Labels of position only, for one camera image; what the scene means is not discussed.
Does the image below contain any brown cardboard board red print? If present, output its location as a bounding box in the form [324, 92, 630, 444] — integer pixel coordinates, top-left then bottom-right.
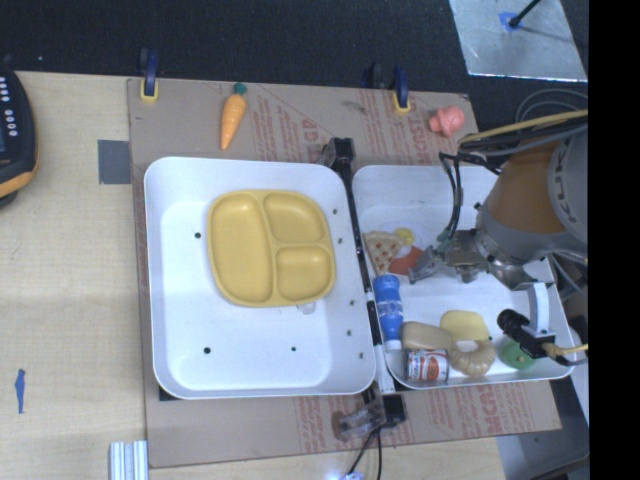
[126, 78, 564, 470]

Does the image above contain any pink toy figure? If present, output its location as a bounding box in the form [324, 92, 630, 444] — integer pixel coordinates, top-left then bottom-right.
[427, 105, 466, 139]

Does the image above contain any white plastic tray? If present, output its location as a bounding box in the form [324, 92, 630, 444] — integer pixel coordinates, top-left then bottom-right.
[350, 163, 577, 391]
[143, 155, 378, 401]

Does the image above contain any orange and white toy food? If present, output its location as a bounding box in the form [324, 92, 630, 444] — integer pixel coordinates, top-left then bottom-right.
[388, 245, 426, 277]

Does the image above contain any yellow toy cheese block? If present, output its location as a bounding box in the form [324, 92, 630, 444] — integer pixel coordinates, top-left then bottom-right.
[439, 309, 491, 344]

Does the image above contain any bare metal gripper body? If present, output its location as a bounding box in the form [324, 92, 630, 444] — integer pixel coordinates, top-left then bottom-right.
[435, 229, 535, 292]

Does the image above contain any white fried egg toy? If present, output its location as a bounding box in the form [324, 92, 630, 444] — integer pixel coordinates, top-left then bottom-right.
[378, 221, 429, 250]

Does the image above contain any thin black and white rod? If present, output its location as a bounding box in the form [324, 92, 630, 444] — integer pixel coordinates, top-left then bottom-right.
[337, 156, 397, 395]

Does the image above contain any beige toy doughnut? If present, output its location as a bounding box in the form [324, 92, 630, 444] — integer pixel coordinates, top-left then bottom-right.
[446, 337, 497, 377]

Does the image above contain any blue and clear bottle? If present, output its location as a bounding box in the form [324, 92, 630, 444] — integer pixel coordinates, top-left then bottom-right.
[371, 273, 406, 353]

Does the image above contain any red and white can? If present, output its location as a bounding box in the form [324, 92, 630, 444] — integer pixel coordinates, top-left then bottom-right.
[403, 348, 450, 384]

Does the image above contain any orange carrot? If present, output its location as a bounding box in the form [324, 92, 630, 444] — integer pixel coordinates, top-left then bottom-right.
[219, 82, 249, 151]

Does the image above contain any tan toy bread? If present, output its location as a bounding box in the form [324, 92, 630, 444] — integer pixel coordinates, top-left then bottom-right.
[399, 320, 454, 353]

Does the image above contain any green round toy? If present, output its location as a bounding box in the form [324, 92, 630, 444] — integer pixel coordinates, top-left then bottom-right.
[499, 334, 540, 371]

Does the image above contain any toy pizza slice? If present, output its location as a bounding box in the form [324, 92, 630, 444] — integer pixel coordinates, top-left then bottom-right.
[362, 230, 404, 276]

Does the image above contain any yellow divided plate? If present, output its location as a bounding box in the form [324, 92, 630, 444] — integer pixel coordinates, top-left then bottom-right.
[205, 188, 337, 309]

